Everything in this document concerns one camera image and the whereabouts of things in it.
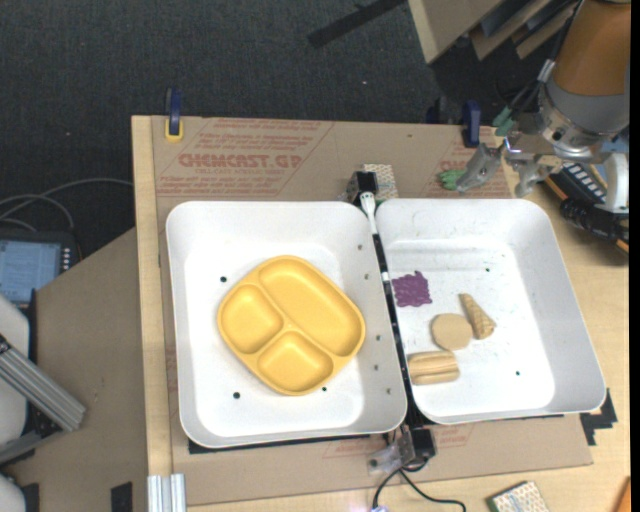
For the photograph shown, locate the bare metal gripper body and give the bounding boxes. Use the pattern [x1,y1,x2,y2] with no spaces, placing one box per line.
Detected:
[502,111,609,170]

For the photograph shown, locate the white patterned packet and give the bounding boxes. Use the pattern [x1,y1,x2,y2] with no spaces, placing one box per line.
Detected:
[486,480,547,512]
[363,162,399,202]

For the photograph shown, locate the white plastic tray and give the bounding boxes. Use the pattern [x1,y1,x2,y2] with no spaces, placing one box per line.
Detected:
[373,197,608,426]
[165,200,409,449]

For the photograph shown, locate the thin black and white rod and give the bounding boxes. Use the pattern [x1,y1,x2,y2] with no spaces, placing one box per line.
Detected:
[359,191,417,432]

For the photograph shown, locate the purple grapes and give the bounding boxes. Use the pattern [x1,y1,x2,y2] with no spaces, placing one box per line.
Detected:
[390,270,433,309]

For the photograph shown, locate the tan ice cream cone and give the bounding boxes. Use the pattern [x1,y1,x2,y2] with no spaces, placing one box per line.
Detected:
[457,292,498,342]

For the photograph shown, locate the tan round biscuit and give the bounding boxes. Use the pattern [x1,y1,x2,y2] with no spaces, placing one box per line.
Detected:
[430,312,474,352]

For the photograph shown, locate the tan bread bun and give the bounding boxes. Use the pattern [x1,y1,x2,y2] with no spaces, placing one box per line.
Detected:
[405,349,462,387]

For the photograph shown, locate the yellow divided plate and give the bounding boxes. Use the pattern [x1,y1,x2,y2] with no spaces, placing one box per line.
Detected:
[216,254,368,398]

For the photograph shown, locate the brown cardboard board red print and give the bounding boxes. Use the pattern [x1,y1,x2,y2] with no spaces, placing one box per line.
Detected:
[149,115,596,507]

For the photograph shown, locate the black block with thin wires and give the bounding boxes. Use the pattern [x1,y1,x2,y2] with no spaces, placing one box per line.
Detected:
[398,426,437,460]
[348,170,379,205]

